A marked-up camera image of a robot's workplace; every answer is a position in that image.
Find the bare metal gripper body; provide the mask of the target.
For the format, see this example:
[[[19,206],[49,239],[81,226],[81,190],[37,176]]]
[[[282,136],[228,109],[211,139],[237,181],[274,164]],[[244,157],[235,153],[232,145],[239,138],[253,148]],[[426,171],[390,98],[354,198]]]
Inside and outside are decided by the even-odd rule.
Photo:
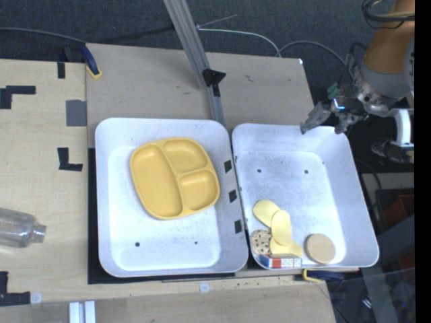
[[[384,117],[397,102],[397,98],[382,96],[367,83],[336,83],[331,88],[331,111],[340,121],[364,120],[371,114]]]

